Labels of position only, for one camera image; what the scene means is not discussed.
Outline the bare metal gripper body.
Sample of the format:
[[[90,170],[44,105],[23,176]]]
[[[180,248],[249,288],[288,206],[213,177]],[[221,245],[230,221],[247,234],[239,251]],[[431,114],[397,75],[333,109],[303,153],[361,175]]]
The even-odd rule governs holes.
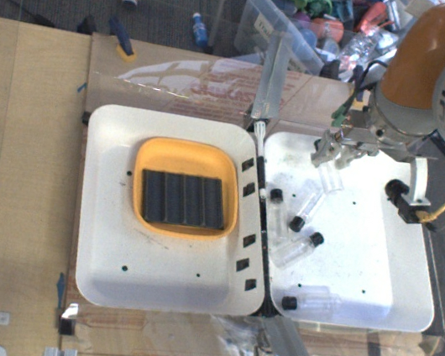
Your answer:
[[[404,153],[410,135],[388,120],[380,110],[364,107],[357,110],[348,104],[334,113],[331,139],[339,146],[368,155],[384,151],[391,156]]]

